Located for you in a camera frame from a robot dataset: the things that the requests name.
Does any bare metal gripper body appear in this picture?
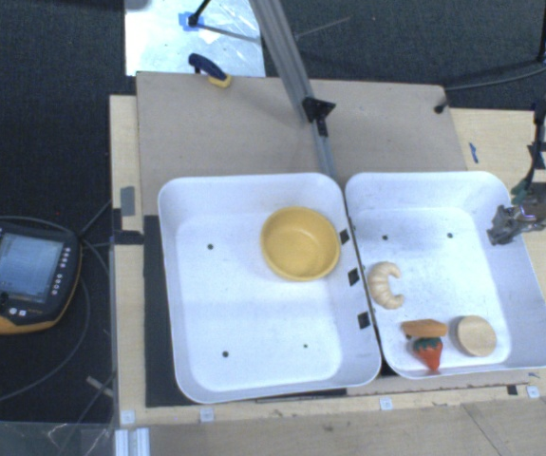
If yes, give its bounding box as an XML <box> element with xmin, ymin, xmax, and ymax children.
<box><xmin>514</xmin><ymin>180</ymin><xmax>546</xmax><ymax>233</ymax></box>

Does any white plastic tray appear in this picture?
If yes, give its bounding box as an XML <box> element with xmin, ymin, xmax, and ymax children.
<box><xmin>344</xmin><ymin>170</ymin><xmax>546</xmax><ymax>380</ymax></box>
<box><xmin>157</xmin><ymin>172</ymin><xmax>382</xmax><ymax>405</ymax></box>

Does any tan round biscuit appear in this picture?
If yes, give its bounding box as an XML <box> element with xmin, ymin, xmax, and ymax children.
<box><xmin>449</xmin><ymin>314</ymin><xmax>498</xmax><ymax>358</ymax></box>

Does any cream toy croissant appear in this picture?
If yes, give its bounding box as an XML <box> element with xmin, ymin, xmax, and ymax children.
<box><xmin>367</xmin><ymin>260</ymin><xmax>405</xmax><ymax>311</ymax></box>

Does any red toy strawberry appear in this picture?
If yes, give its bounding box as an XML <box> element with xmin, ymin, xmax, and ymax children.
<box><xmin>412</xmin><ymin>335</ymin><xmax>444</xmax><ymax>372</ymax></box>

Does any yellow bowl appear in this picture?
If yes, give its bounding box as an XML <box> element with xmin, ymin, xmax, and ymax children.
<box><xmin>259</xmin><ymin>206</ymin><xmax>342</xmax><ymax>283</ymax></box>

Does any brown cardboard board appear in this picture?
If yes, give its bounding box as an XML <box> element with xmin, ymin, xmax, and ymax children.
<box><xmin>135</xmin><ymin>71</ymin><xmax>531</xmax><ymax>397</ymax></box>

